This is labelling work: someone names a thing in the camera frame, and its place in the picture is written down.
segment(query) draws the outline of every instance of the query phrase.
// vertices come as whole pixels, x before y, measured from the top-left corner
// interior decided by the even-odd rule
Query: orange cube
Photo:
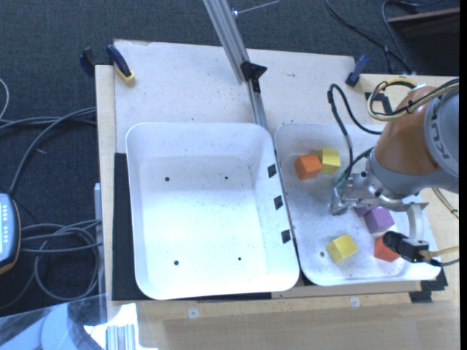
[[[382,242],[384,234],[382,234],[374,243],[374,256],[381,260],[392,262],[400,257],[399,254],[393,252]]]
[[[323,169],[323,164],[316,153],[301,155],[293,164],[300,180],[316,177]]]

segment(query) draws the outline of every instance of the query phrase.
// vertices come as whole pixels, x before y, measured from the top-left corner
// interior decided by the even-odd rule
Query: yellow cube
[[[326,245],[326,250],[328,250],[334,263],[339,263],[341,260],[358,252],[357,245],[355,245],[355,242],[353,242],[348,233],[332,240],[332,242]]]
[[[322,148],[318,152],[318,156],[323,165],[323,169],[321,170],[323,174],[334,174],[341,167],[341,158],[338,150]]]

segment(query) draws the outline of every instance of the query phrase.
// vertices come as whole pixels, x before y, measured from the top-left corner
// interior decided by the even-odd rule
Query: black connector
[[[423,240],[413,240],[393,231],[388,231],[382,238],[383,244],[393,252],[400,254],[402,258],[410,263],[425,262],[425,258],[420,254],[422,250],[428,250],[428,242]]]

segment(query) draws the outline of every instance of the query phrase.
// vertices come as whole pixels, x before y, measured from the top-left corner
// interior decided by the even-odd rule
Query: aluminum extrusion bar
[[[242,66],[250,63],[250,59],[230,5],[227,0],[203,0],[203,2],[237,80],[240,84],[247,82],[255,123],[268,130],[258,78],[246,78],[242,71]]]

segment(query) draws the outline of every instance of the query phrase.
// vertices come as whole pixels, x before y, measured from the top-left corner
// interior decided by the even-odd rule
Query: blue object
[[[365,69],[366,65],[368,65],[368,57],[365,55],[361,55],[361,57],[358,59],[357,63],[355,64],[355,69],[352,71],[349,76],[347,77],[347,80],[345,81],[348,85],[351,85],[354,87],[358,79],[360,78],[360,74],[362,74],[362,71]]]

